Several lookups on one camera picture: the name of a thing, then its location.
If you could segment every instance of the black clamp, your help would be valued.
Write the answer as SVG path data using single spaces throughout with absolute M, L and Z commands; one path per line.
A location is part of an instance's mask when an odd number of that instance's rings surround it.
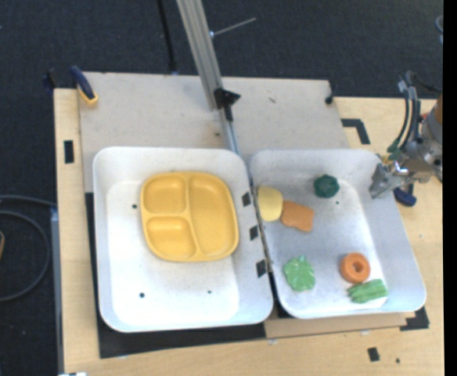
M 225 111 L 225 118 L 227 121 L 234 121 L 232 114 L 232 105 L 239 100 L 241 95 L 237 93 L 226 91 L 223 88 L 218 88 L 214 91 L 214 99 L 218 109 Z

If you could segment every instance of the orange block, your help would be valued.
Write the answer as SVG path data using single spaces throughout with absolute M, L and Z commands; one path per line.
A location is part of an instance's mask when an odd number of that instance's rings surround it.
M 301 231 L 312 231 L 315 212 L 308 206 L 292 201 L 282 203 L 281 222 L 285 226 L 295 227 Z

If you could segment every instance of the black floor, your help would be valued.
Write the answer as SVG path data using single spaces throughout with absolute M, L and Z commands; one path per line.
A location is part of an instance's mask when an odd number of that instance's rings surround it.
M 415 71 L 442 88 L 443 46 L 434 21 L 444 0 L 203 0 L 212 31 L 256 18 L 214 38 L 224 76 L 328 79 L 339 96 L 399 96 Z M 180 74 L 196 69 L 175 0 L 164 0 Z M 42 84 L 54 69 L 169 72 L 157 0 L 0 0 L 0 194 L 56 199 L 52 101 Z M 423 97 L 434 97 L 431 93 Z M 49 233 L 49 210 L 2 204 Z M 32 226 L 0 218 L 7 239 L 0 295 L 18 291 L 42 267 Z M 0 304 L 4 375 L 54 375 L 52 268 L 29 295 Z

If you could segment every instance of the dark green object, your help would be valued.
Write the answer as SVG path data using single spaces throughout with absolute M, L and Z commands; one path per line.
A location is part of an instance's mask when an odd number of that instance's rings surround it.
M 304 255 L 290 259 L 282 270 L 294 291 L 311 290 L 315 286 L 314 270 Z
M 340 190 L 340 185 L 336 178 L 325 174 L 314 181 L 314 189 L 318 197 L 334 197 Z
M 388 296 L 387 287 L 381 279 L 375 279 L 363 284 L 356 284 L 347 289 L 352 302 L 363 304 L 373 299 Z

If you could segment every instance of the orange donut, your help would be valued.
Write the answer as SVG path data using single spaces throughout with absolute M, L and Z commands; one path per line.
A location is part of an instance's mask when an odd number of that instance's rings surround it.
M 352 252 L 342 259 L 340 273 L 346 281 L 359 284 L 368 280 L 371 266 L 363 254 Z

